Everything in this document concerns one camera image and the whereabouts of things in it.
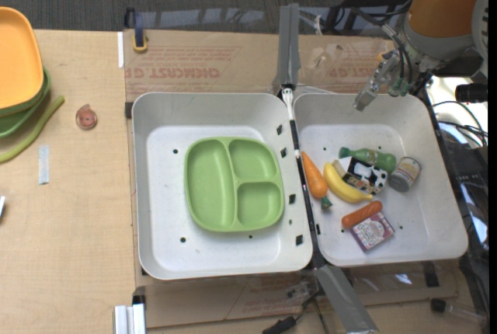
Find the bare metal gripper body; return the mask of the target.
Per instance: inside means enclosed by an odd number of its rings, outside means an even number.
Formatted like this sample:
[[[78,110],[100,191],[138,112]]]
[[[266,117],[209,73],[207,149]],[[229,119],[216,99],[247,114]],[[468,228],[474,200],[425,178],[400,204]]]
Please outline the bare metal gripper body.
[[[440,60],[413,47],[410,43],[394,42],[394,49],[382,60],[382,80],[390,96],[413,93],[419,76],[440,67]]]

